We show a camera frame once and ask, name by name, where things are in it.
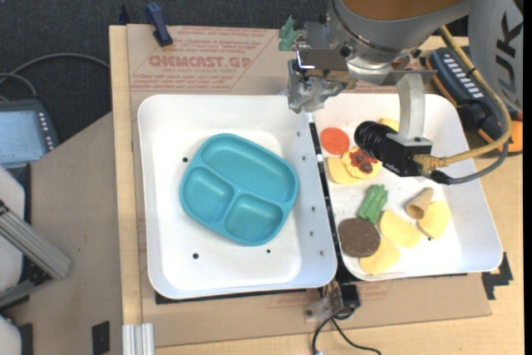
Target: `blue clamp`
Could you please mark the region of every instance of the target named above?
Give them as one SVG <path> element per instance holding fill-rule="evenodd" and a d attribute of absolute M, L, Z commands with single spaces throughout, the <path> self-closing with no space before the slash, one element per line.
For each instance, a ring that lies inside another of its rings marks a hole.
<path fill-rule="evenodd" d="M 155 26 L 155 31 L 153 32 L 153 35 L 159 43 L 159 46 L 163 47 L 171 45 L 174 40 L 166 29 L 163 12 L 160 9 L 159 5 L 157 5 L 157 3 L 148 3 L 145 12 L 148 23 Z"/>

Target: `blue divided plate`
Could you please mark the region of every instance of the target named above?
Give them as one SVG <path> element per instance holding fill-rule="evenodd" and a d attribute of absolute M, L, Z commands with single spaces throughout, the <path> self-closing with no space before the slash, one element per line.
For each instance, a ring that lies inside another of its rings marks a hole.
<path fill-rule="evenodd" d="M 241 244 L 261 245 L 281 230 L 298 194 L 293 167 L 240 136 L 210 137 L 180 187 L 185 212 Z"/>

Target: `wooden table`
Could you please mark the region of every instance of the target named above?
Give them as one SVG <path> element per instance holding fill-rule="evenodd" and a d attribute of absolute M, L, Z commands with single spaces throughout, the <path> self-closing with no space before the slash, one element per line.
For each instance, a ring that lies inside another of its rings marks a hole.
<path fill-rule="evenodd" d="M 436 45 L 426 45 L 425 49 Z M 120 231 L 121 292 L 124 324 L 141 324 L 140 270 L 135 218 L 135 181 L 131 152 L 131 109 L 126 27 L 110 27 L 111 80 L 116 148 L 116 186 Z M 475 160 L 478 169 L 493 162 L 492 155 Z M 434 323 L 415 323 L 347 330 L 355 343 L 378 348 L 383 354 L 446 355 L 465 353 L 525 353 L 523 272 L 523 162 L 512 155 L 496 171 L 481 178 L 485 197 L 494 216 L 503 250 L 507 253 L 513 281 L 497 287 L 490 302 L 492 315 Z M 309 354 L 311 335 L 255 338 L 230 342 L 157 348 L 159 355 L 177 354 Z M 323 332 L 318 348 L 328 354 L 355 353 L 336 332 Z"/>

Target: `yellow cable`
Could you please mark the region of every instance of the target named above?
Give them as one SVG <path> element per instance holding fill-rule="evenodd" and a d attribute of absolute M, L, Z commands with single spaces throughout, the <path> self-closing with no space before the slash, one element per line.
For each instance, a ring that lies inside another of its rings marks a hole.
<path fill-rule="evenodd" d="M 477 157 L 478 155 L 485 154 L 491 150 L 496 149 L 497 147 L 503 145 L 508 138 L 510 138 L 511 133 L 511 119 L 508 109 L 500 97 L 494 93 L 491 88 L 487 85 L 482 75 L 475 69 L 475 65 L 470 61 L 469 57 L 464 53 L 462 48 L 458 46 L 456 41 L 453 39 L 451 33 L 446 26 L 440 27 L 440 34 L 444 42 L 448 47 L 450 47 L 464 65 L 469 69 L 473 70 L 471 74 L 478 81 L 480 86 L 488 93 L 492 98 L 493 102 L 497 105 L 500 115 L 503 118 L 503 129 L 504 133 L 495 141 L 492 141 L 490 144 L 484 145 L 480 148 L 475 148 L 474 150 L 464 151 L 460 154 L 452 155 L 451 157 L 435 157 L 433 155 L 414 155 L 414 161 L 421 165 L 423 171 L 434 170 L 439 167 L 445 167 L 451 163 L 456 163 L 457 161 L 462 161 L 469 159 L 471 157 Z"/>

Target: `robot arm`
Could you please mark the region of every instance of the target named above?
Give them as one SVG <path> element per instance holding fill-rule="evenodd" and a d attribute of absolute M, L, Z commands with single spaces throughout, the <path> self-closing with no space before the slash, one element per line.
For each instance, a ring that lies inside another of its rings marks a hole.
<path fill-rule="evenodd" d="M 512 10 L 520 13 L 520 22 L 512 22 L 516 18 L 510 19 L 506 11 L 512 5 Z M 503 9 L 503 15 L 494 16 L 494 8 Z M 355 138 L 369 155 L 383 160 L 384 166 L 398 175 L 419 175 L 422 168 L 412 159 L 431 152 L 431 142 L 422 132 L 424 85 L 433 71 L 407 70 L 406 65 L 409 56 L 439 27 L 468 14 L 474 26 L 470 32 L 472 54 L 488 58 L 480 70 L 494 77 L 487 80 L 495 92 L 522 111 L 523 0 L 329 0 L 327 18 L 320 23 L 307 22 L 294 41 L 296 59 L 288 64 L 290 108 L 296 112 L 322 108 L 327 98 L 355 88 L 358 81 L 397 86 L 399 131 L 365 123 Z M 483 20 L 495 22 L 500 31 L 486 31 Z M 501 32 L 499 41 L 486 49 L 489 42 L 482 44 L 482 40 L 489 35 L 497 38 Z M 493 61 L 490 55 L 495 49 L 504 52 L 496 53 Z M 503 53 L 513 53 L 514 62 L 502 57 Z"/>

